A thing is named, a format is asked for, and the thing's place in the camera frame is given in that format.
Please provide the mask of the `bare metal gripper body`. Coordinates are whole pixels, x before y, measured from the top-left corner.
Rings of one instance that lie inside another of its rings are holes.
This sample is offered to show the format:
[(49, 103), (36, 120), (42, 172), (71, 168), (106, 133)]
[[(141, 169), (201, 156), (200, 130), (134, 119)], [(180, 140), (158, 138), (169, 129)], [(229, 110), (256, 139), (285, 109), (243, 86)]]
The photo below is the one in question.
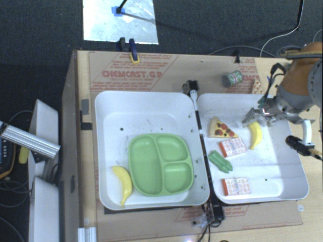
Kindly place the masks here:
[(261, 116), (276, 116), (279, 120), (287, 120), (292, 123), (299, 123), (301, 117), (300, 110), (290, 106), (284, 99), (278, 96), (273, 98), (265, 98), (264, 96), (259, 100), (259, 109), (261, 109)]

